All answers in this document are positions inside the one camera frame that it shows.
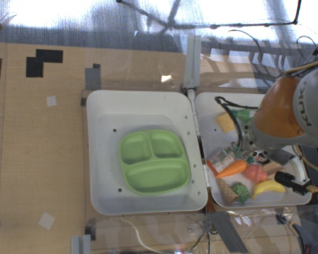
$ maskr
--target black cable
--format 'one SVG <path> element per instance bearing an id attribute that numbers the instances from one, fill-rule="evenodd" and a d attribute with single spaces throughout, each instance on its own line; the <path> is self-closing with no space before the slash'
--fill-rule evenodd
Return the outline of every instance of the black cable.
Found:
<path id="1" fill-rule="evenodd" d="M 235 115 L 232 113 L 232 111 L 227 107 L 228 104 L 224 104 L 221 102 L 221 99 L 224 99 L 223 97 L 215 97 L 214 100 L 220 104 L 222 106 L 222 108 L 229 114 L 229 116 L 231 117 L 234 125 L 236 126 L 237 128 L 237 134 L 238 134 L 238 143 L 237 143 L 237 146 L 240 147 L 240 145 L 242 144 L 243 142 L 243 133 L 242 133 L 242 130 L 240 128 L 240 125 L 235 117 Z"/>
<path id="2" fill-rule="evenodd" d="M 299 52 L 299 53 L 301 54 L 301 56 L 306 60 L 306 57 L 304 57 L 303 53 L 302 53 L 301 50 L 299 49 L 299 43 L 298 43 L 298 41 L 299 41 L 301 38 L 307 38 L 307 39 L 311 40 L 312 43 L 314 44 L 314 46 L 316 47 L 316 49 L 317 49 L 317 45 L 315 44 L 314 40 L 313 40 L 311 37 L 306 36 L 306 35 L 301 35 L 301 36 L 296 40 L 296 45 L 297 45 L 298 52 Z"/>
<path id="3" fill-rule="evenodd" d="M 318 65 L 317 65 L 317 66 L 314 66 L 314 67 L 311 67 L 311 68 L 309 68 L 309 69 L 302 70 L 301 72 L 299 72 L 299 73 L 297 73 L 297 74 L 295 74 L 295 75 L 292 75 L 292 76 L 297 76 L 297 77 L 299 77 L 300 75 L 305 74 L 307 71 L 313 70 L 313 69 L 315 69 L 315 68 L 317 68 L 317 67 L 318 67 Z"/>
<path id="4" fill-rule="evenodd" d="M 293 25 L 295 24 L 294 22 L 289 22 L 287 21 L 286 23 L 219 23 L 219 24 L 211 24 L 209 26 L 210 29 L 217 29 L 221 26 L 233 26 L 233 27 L 238 27 L 238 28 L 243 28 L 243 27 L 251 27 L 251 26 L 265 26 L 265 27 L 270 27 L 270 26 L 279 26 L 279 25 Z"/>
<path id="5" fill-rule="evenodd" d="M 283 214 L 277 214 L 276 219 L 278 220 L 280 224 L 283 224 L 283 225 L 286 224 L 287 222 L 286 217 Z"/>
<path id="6" fill-rule="evenodd" d="M 301 242 L 301 245 L 302 245 L 302 254 L 304 254 L 305 252 L 305 247 L 304 247 L 304 241 L 303 241 L 303 238 L 301 237 L 301 234 L 299 233 L 298 229 L 296 228 L 296 225 L 293 225 L 293 228 L 295 229 L 295 231 L 298 233 L 298 238 Z"/>
<path id="7" fill-rule="evenodd" d="M 301 11 L 301 4 L 302 4 L 302 0 L 298 0 L 296 16 L 295 16 L 295 19 L 293 20 L 293 24 L 298 24 L 298 17 Z"/>
<path id="8" fill-rule="evenodd" d="M 232 106 L 232 107 L 241 107 L 241 108 L 244 108 L 244 109 L 258 109 L 258 107 L 255 107 L 255 106 L 246 106 L 246 105 L 239 105 L 239 104 L 236 104 L 236 103 L 233 103 L 233 102 L 230 102 L 228 101 L 227 99 L 225 99 L 224 97 L 216 97 L 218 99 L 222 99 L 225 103 L 227 103 L 228 106 Z"/>
<path id="9" fill-rule="evenodd" d="M 243 31 L 243 30 L 239 30 L 239 29 L 231 29 L 228 32 L 241 32 L 244 33 L 245 35 L 248 35 L 255 43 L 255 45 L 257 45 L 258 50 L 259 50 L 259 56 L 258 56 L 258 61 L 261 62 L 263 59 L 263 52 L 260 48 L 259 42 L 258 40 L 256 40 L 253 36 L 251 36 L 250 34 L 248 34 L 247 32 Z"/>

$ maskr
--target green plate compartment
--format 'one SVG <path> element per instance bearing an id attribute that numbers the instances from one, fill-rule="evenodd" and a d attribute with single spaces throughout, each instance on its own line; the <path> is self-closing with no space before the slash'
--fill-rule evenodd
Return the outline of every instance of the green plate compartment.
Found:
<path id="1" fill-rule="evenodd" d="M 181 140 L 167 130 L 130 133 L 119 145 L 127 186 L 139 195 L 157 195 L 185 186 L 191 177 Z"/>

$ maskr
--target gray metal bracket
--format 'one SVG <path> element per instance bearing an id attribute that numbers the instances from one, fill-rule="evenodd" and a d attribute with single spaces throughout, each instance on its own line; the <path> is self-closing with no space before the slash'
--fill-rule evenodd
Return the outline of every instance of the gray metal bracket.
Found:
<path id="1" fill-rule="evenodd" d="M 82 237 L 72 236 L 71 254 L 91 254 L 91 236 L 86 234 Z"/>
<path id="2" fill-rule="evenodd" d="M 189 35 L 185 62 L 183 89 L 197 88 L 200 85 L 201 36 Z"/>
<path id="3" fill-rule="evenodd" d="M 249 253 L 226 212 L 207 214 L 230 253 Z"/>

